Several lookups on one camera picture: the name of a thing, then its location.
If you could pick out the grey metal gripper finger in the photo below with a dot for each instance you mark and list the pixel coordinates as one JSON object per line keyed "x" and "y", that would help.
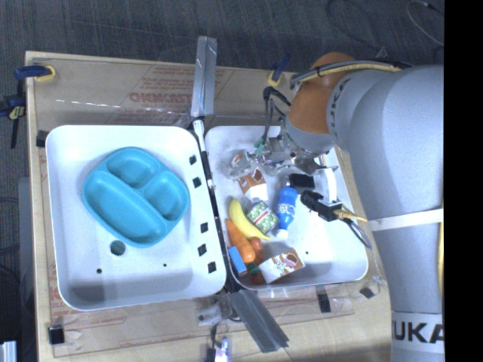
{"x": 243, "y": 171}
{"x": 253, "y": 157}

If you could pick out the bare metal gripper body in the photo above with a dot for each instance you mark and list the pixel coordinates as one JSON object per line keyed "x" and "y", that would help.
{"x": 290, "y": 160}

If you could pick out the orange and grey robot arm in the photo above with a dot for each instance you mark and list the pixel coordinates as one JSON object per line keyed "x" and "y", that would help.
{"x": 396, "y": 157}

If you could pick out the small orange and white carton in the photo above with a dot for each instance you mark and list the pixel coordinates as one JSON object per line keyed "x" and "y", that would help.
{"x": 238, "y": 160}

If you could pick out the blue and white bottle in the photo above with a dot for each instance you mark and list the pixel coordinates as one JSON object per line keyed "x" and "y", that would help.
{"x": 287, "y": 206}

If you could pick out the yellow banana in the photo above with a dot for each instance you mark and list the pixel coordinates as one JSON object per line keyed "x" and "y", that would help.
{"x": 237, "y": 217}

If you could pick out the green and white carton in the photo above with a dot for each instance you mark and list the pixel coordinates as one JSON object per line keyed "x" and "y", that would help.
{"x": 263, "y": 218}

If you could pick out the orange carrot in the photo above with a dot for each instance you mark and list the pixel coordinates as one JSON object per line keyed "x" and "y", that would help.
{"x": 241, "y": 245}

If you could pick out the red sausage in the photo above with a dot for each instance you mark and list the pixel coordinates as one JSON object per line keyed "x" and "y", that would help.
{"x": 257, "y": 249}

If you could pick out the blue block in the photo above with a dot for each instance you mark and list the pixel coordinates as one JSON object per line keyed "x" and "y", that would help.
{"x": 237, "y": 260}

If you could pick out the large orange and white carton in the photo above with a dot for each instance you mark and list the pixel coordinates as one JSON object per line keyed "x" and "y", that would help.
{"x": 281, "y": 266}

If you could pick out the white plastic tray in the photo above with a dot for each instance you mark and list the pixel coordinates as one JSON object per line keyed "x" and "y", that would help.
{"x": 332, "y": 255}
{"x": 124, "y": 277}

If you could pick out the green and red toy vegetable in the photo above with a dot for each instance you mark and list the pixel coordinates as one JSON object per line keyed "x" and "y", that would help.
{"x": 256, "y": 273}

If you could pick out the blue divided plate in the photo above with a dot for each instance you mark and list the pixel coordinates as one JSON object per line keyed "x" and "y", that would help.
{"x": 132, "y": 198}

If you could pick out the brown cardboard board red print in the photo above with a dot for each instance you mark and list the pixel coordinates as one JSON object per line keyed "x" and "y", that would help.
{"x": 113, "y": 89}

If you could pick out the black cylinder on white bracket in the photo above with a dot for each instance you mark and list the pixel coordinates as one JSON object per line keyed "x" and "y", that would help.
{"x": 320, "y": 204}

